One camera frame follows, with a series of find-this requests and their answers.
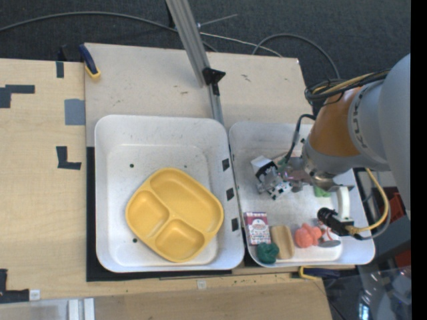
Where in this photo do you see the green broccoli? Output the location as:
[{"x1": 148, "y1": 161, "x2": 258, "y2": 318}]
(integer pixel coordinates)
[{"x1": 256, "y1": 241, "x2": 280, "y2": 265}]

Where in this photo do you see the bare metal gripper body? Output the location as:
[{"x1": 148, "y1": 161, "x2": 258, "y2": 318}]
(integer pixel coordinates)
[{"x1": 282, "y1": 156, "x2": 335, "y2": 193}]

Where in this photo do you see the black cylinder on white bracket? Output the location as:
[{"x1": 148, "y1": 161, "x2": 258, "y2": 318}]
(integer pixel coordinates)
[{"x1": 316, "y1": 185, "x2": 355, "y2": 237}]

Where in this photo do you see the pink and white carton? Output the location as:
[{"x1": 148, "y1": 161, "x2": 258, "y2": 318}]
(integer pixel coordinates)
[{"x1": 243, "y1": 211, "x2": 272, "y2": 246}]

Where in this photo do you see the orange toy fruit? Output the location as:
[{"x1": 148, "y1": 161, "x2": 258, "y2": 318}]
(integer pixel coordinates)
[{"x1": 294, "y1": 223, "x2": 323, "y2": 249}]

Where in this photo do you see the tan bread bun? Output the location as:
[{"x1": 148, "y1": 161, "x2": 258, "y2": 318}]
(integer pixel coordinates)
[{"x1": 270, "y1": 225, "x2": 296, "y2": 260}]

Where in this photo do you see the yellow divided plate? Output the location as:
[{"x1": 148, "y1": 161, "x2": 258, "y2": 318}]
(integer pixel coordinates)
[{"x1": 125, "y1": 167, "x2": 225, "y2": 263}]

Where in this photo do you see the white plastic tray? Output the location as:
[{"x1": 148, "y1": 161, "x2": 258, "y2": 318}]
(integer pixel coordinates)
[
  {"x1": 228, "y1": 121, "x2": 376, "y2": 268},
  {"x1": 94, "y1": 114, "x2": 246, "y2": 273}
]

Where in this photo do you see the black and white milk carton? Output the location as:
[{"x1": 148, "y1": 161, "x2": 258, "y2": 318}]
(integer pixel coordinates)
[{"x1": 250, "y1": 155, "x2": 294, "y2": 201}]

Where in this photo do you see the pale wood board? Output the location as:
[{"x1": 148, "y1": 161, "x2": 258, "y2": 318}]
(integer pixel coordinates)
[{"x1": 84, "y1": 42, "x2": 356, "y2": 277}]

